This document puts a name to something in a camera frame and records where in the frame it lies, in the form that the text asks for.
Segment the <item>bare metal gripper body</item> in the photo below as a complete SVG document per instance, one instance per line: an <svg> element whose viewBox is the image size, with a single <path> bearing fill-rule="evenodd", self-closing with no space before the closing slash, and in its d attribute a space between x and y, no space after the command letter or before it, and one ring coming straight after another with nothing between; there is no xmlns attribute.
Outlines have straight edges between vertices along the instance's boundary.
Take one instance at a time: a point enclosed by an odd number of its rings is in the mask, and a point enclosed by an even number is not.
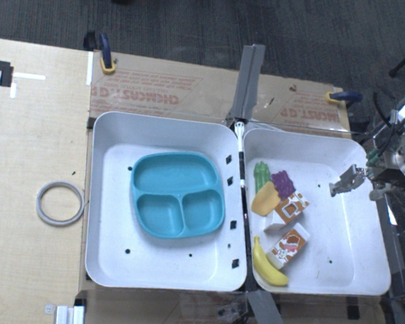
<svg viewBox="0 0 405 324"><path fill-rule="evenodd" d="M373 185L372 194L405 191L405 141L390 142L385 149L369 152L365 174Z"/></svg>

